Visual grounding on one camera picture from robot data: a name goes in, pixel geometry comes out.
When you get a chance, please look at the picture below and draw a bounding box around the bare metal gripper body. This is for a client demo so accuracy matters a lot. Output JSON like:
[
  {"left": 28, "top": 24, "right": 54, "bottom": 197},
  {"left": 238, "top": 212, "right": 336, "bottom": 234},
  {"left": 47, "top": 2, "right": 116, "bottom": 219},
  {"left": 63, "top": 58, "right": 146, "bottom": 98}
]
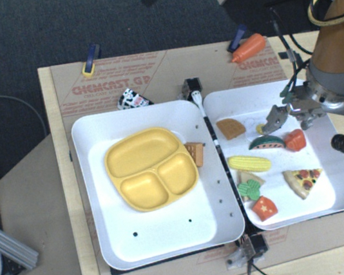
[{"left": 285, "top": 76, "right": 344, "bottom": 124}]

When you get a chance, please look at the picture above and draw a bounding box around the red bell pepper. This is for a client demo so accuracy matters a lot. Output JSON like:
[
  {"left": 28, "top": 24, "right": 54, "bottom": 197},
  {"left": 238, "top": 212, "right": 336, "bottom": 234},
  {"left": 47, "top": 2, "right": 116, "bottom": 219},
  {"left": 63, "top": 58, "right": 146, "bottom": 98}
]
[{"left": 282, "top": 127, "right": 309, "bottom": 154}]

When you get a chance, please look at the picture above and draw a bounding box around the red and green watermelon slice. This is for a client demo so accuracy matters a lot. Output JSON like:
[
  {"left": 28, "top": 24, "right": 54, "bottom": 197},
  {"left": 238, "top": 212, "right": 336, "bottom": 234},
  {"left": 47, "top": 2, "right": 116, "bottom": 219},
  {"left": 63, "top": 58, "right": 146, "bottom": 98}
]
[{"left": 247, "top": 131, "right": 287, "bottom": 155}]

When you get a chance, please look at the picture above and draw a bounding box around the white plastic tray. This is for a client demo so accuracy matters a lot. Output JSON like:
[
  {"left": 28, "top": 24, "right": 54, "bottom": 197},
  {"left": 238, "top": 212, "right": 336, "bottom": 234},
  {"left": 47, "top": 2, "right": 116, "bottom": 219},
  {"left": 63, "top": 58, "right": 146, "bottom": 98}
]
[
  {"left": 200, "top": 69, "right": 344, "bottom": 238},
  {"left": 68, "top": 91, "right": 251, "bottom": 275}
]

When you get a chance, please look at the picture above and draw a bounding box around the brown bread slice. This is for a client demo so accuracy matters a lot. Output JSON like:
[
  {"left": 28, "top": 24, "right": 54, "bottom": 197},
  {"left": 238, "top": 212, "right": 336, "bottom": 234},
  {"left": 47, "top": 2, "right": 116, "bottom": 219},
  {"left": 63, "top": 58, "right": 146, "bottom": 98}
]
[{"left": 215, "top": 115, "right": 248, "bottom": 142}]

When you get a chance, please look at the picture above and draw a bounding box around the yellow corn cob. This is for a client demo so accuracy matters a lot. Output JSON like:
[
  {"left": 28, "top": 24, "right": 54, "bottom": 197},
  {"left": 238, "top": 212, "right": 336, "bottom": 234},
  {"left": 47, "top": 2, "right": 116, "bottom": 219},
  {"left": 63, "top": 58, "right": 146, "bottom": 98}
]
[{"left": 226, "top": 149, "right": 274, "bottom": 178}]

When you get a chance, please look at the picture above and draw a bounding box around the pizza slice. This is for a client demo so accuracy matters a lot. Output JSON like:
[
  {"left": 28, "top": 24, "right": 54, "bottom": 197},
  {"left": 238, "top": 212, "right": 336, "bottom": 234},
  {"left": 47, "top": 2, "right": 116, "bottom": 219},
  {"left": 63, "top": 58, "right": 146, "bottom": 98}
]
[{"left": 282, "top": 164, "right": 328, "bottom": 203}]

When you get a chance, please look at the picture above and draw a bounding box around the beige triangular sandwich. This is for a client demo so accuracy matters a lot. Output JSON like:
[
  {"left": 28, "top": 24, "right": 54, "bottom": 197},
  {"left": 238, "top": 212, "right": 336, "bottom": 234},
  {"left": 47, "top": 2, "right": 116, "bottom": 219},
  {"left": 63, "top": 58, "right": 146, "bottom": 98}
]
[{"left": 236, "top": 166, "right": 269, "bottom": 203}]

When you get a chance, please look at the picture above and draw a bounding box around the thin black and white rod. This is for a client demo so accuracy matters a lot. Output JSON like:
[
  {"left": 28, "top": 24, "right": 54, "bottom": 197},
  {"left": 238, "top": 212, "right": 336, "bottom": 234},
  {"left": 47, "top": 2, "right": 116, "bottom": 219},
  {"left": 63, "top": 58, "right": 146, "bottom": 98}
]
[{"left": 191, "top": 86, "right": 255, "bottom": 242}]

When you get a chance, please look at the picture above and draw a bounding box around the orange bottle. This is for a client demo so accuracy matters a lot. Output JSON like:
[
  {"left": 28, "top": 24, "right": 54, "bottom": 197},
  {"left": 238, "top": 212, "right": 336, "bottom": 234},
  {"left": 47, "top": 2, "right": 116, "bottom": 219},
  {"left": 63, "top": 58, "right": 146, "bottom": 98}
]
[{"left": 227, "top": 32, "right": 270, "bottom": 65}]

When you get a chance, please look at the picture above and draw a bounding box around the green broccoli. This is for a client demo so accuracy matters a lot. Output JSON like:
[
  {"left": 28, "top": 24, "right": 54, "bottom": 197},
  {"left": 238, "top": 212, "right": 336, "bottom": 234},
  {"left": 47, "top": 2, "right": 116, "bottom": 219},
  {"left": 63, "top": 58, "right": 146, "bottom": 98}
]
[{"left": 236, "top": 178, "right": 263, "bottom": 204}]

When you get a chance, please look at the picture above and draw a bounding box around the orange brown waffle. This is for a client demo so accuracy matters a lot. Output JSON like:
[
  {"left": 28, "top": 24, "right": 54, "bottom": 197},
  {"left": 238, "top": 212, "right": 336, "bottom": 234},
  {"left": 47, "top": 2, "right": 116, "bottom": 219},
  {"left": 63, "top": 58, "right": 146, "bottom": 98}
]
[{"left": 183, "top": 140, "right": 208, "bottom": 170}]

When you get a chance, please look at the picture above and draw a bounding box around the brown cardboard board, red print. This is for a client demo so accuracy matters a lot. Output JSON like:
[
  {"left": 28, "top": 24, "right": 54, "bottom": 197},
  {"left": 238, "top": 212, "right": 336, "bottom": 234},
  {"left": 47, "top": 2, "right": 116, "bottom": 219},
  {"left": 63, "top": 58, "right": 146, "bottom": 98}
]
[{"left": 49, "top": 19, "right": 344, "bottom": 275}]

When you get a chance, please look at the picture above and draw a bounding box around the yellow divided plate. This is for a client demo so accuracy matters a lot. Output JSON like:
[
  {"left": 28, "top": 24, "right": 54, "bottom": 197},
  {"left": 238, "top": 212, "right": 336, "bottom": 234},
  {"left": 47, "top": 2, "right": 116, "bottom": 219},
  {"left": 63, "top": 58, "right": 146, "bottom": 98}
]
[{"left": 99, "top": 121, "right": 204, "bottom": 218}]

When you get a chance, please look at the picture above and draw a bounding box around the black and white carton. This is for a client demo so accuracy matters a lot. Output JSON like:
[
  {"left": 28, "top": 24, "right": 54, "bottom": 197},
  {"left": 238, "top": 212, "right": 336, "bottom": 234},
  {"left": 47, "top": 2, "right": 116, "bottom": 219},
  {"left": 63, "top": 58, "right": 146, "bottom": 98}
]
[{"left": 115, "top": 84, "right": 155, "bottom": 112}]

